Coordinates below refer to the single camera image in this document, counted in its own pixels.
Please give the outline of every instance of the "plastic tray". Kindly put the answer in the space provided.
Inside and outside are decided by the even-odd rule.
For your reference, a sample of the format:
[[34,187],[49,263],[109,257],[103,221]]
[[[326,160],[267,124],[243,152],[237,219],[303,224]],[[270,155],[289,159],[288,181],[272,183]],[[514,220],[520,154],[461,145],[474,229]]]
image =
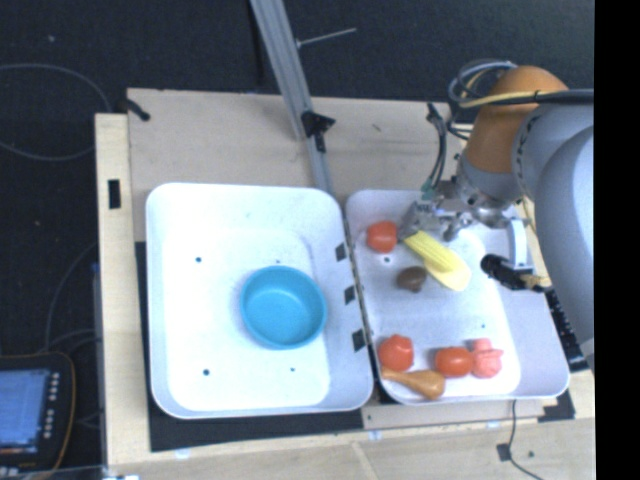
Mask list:
[[[336,201],[307,188],[170,183],[146,206],[152,393],[177,418],[352,410],[373,389]],[[244,328],[239,294],[270,265],[310,275],[323,333],[271,350]]]
[[503,368],[491,379],[472,375],[448,379],[436,402],[396,382],[382,381],[385,390],[408,405],[562,393],[569,371],[544,296],[528,290],[510,291],[480,269],[480,260],[487,253],[508,257],[506,231],[476,224],[446,244],[472,269],[465,290],[452,291],[429,276],[419,293],[396,286],[397,274],[422,265],[420,257],[402,243],[389,254],[373,251],[365,242],[366,229],[380,220],[399,224],[418,197],[420,193],[413,191],[366,190],[347,201],[346,217],[373,346],[377,348],[393,334],[408,336],[415,350],[411,369],[433,369],[437,349],[469,346],[471,340],[487,337],[495,348],[504,350]]

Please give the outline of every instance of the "black mat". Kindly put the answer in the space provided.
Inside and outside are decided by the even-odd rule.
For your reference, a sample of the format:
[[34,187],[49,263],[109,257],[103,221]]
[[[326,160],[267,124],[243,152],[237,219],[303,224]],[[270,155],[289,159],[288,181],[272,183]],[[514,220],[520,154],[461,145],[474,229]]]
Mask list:
[[136,260],[140,287],[140,313],[145,350],[147,401],[151,450],[173,450],[206,444],[249,439],[290,437],[336,433],[363,428],[359,410],[321,414],[295,414],[246,418],[214,418],[181,420],[166,414],[153,399],[149,390],[149,357],[147,329],[146,244],[136,243]]

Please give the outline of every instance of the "blue bowl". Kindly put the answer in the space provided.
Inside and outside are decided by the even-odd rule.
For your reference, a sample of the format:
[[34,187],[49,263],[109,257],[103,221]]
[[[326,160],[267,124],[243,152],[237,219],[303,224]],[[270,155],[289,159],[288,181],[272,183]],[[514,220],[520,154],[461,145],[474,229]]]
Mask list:
[[300,270],[272,266],[247,279],[240,293],[240,313],[251,335],[275,349],[302,347],[327,321],[327,303],[318,285]]

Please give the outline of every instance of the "black clip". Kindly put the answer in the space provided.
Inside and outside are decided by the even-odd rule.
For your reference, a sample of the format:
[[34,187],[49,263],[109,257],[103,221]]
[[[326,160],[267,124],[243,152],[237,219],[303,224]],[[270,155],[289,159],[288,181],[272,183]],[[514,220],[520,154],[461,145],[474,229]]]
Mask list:
[[316,149],[321,153],[326,153],[327,148],[324,143],[324,132],[331,128],[335,119],[330,117],[321,116],[311,111],[304,112],[302,114],[302,125],[304,126],[304,132],[307,134],[307,138],[313,137],[316,141]]

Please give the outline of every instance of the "wire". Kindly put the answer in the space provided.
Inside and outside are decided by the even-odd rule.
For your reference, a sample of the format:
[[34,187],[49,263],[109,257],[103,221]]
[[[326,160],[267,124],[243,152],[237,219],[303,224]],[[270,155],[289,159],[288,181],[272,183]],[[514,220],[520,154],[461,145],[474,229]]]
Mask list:
[[69,279],[69,277],[71,276],[71,274],[73,273],[73,271],[76,269],[76,267],[78,266],[78,264],[84,259],[84,257],[91,252],[91,250],[96,247],[98,245],[97,242],[93,242],[91,245],[89,245],[86,249],[84,249],[77,257],[75,260],[73,260],[73,262],[71,263],[71,265],[69,266],[69,268],[67,269],[67,271],[65,272],[64,276],[62,277],[62,280],[60,281],[60,283],[58,284],[56,291],[53,295],[53,299],[51,300],[51,304],[49,305],[49,311],[47,313],[47,324],[45,327],[45,336],[44,336],[44,348],[43,350],[45,352],[49,351],[50,347],[51,347],[51,342],[50,342],[50,335],[51,335],[51,326],[53,323],[53,313],[56,309],[56,304],[58,302],[58,297],[60,297],[60,293],[62,292],[62,289],[64,288],[64,285],[66,284],[67,280]]
[[[82,82],[86,83],[89,87],[91,87],[100,97],[100,99],[102,100],[102,103],[104,104],[105,107],[105,111],[107,113],[112,113],[113,110],[111,108],[111,104],[109,103],[109,100],[107,99],[107,96],[105,95],[104,91],[102,91],[102,89],[100,89],[100,87],[98,87],[98,85],[93,82],[92,80],[90,80],[89,78],[87,78],[86,76],[82,75],[81,73],[78,73],[77,71],[73,71],[72,69],[68,69],[65,67],[61,67],[61,66],[55,66],[53,64],[41,64],[41,63],[22,63],[22,64],[4,64],[4,65],[0,65],[0,72],[1,71],[11,71],[11,70],[32,70],[32,69],[44,69],[44,70],[48,70],[48,71],[55,71],[58,73],[62,73],[65,75],[69,75],[72,76],[74,78],[77,78],[78,80],[81,80]],[[35,160],[35,161],[41,161],[41,162],[68,162],[70,160],[75,160],[77,158],[81,158],[89,153],[91,153],[95,148],[94,146],[90,146],[82,151],[78,151],[76,153],[72,153],[69,155],[62,155],[62,156],[45,156],[45,155],[39,155],[37,153],[31,153],[29,151],[24,151],[22,149],[16,148],[14,146],[11,146],[10,144],[7,144],[6,142],[1,142],[0,141],[0,147],[15,154],[15,155],[19,155],[25,158],[28,158],[29,160]]]
[[525,103],[584,103],[593,102],[593,89],[571,89],[560,91],[523,91],[507,94],[486,95],[476,88],[489,74],[517,68],[511,61],[479,60],[465,64],[449,83],[447,93],[452,102],[461,109],[475,109],[484,105],[519,105]]
[[429,110],[429,113],[427,114],[427,121],[433,124],[438,132],[438,156],[436,157],[431,173],[421,188],[424,199],[429,199],[431,195],[430,192],[440,183],[447,155],[446,123],[433,103],[427,103],[427,108]]
[[48,352],[51,349],[51,347],[53,347],[54,345],[58,345],[59,343],[62,343],[63,341],[68,340],[69,338],[73,338],[74,336],[80,336],[82,334],[94,334],[95,332],[96,332],[95,329],[78,329],[76,331],[68,332],[52,340],[51,343],[49,343],[49,348],[43,347],[40,350],[38,350],[38,353]]
[[511,445],[513,444],[513,439],[516,436],[516,401],[514,400],[511,404],[511,414],[512,414],[512,423],[511,423],[511,437],[509,438],[509,444],[507,445],[507,453],[508,458],[511,464],[513,464],[516,468],[522,471],[525,475],[529,475],[531,478],[536,478],[537,480],[544,480],[542,477],[532,473],[531,471],[523,468],[520,464],[518,464],[515,460],[513,460],[513,455],[511,455]]
[[[449,98],[456,103],[464,103],[465,101],[473,101],[481,95],[476,92],[474,87],[468,86],[466,79],[472,77],[472,84],[476,85],[484,76],[489,73],[495,73],[496,71],[505,71],[518,67],[517,64],[509,60],[496,60],[496,59],[483,59],[469,62],[462,66],[458,71],[456,77],[451,80],[447,93]],[[458,87],[462,88],[462,95],[456,92]],[[472,94],[472,98],[466,97],[465,94]]]
[[459,139],[469,140],[469,136],[471,135],[471,130],[458,128],[456,126],[456,124],[457,124],[456,123],[456,116],[454,116],[449,121],[447,121],[447,131],[451,135],[454,135],[455,137],[458,137]]
[[90,338],[85,338],[84,340],[80,340],[73,347],[69,349],[67,352],[68,356],[72,356],[80,347],[84,347],[85,345],[89,345],[91,343],[101,343],[102,339],[97,336],[92,336]]
[[81,425],[83,427],[87,427],[94,430],[101,430],[101,426],[99,423],[92,423],[91,420],[94,418],[98,418],[103,414],[102,410],[95,411],[87,416],[83,416],[82,418],[76,418],[74,420],[74,424]]

